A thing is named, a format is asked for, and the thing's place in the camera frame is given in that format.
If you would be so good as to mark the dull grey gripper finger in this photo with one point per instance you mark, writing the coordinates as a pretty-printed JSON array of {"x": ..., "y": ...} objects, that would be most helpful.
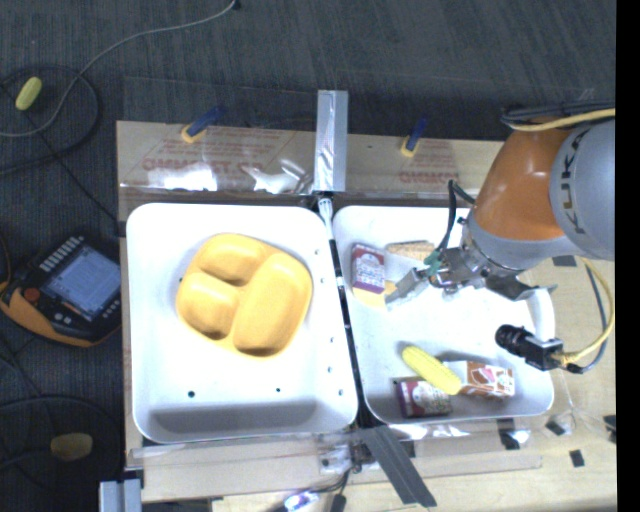
[
  {"x": 402, "y": 296},
  {"x": 414, "y": 280}
]

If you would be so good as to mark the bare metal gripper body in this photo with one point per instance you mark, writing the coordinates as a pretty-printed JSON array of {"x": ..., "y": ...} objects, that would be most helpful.
[{"x": 460, "y": 270}]

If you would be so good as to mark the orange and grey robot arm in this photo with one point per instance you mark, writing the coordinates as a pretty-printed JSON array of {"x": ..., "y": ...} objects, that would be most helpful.
[{"x": 530, "y": 200}]

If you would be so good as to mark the yellow cheese slice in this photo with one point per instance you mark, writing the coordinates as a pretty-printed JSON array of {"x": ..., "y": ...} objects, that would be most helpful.
[{"x": 372, "y": 298}]

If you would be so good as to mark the red and white carton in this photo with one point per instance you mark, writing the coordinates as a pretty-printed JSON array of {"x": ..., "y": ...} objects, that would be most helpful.
[{"x": 368, "y": 267}]

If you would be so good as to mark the white plastic tray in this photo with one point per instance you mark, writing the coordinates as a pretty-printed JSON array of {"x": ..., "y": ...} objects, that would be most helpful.
[
  {"x": 165, "y": 350},
  {"x": 450, "y": 325}
]

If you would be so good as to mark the yellow corn cob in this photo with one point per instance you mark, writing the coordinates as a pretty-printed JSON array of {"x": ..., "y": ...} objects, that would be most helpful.
[{"x": 430, "y": 369}]

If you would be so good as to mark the dark red can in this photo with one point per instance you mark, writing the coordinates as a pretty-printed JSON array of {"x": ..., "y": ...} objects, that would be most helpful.
[{"x": 422, "y": 398}]

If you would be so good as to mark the orange and white carton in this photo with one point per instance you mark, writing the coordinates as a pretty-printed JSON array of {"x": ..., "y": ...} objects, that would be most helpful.
[{"x": 492, "y": 381}]

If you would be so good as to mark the yellow divided plate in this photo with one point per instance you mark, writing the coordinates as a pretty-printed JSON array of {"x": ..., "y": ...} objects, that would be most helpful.
[{"x": 250, "y": 295}]

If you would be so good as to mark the brown cardboard board red print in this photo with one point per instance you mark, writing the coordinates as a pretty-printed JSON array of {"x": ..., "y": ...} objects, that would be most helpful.
[{"x": 225, "y": 160}]

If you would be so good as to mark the brown potato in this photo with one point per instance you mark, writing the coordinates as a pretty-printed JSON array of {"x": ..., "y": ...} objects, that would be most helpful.
[{"x": 71, "y": 446}]

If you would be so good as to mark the black cylinder on white bracket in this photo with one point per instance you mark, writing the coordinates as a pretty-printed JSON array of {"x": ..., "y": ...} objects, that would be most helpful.
[{"x": 530, "y": 345}]

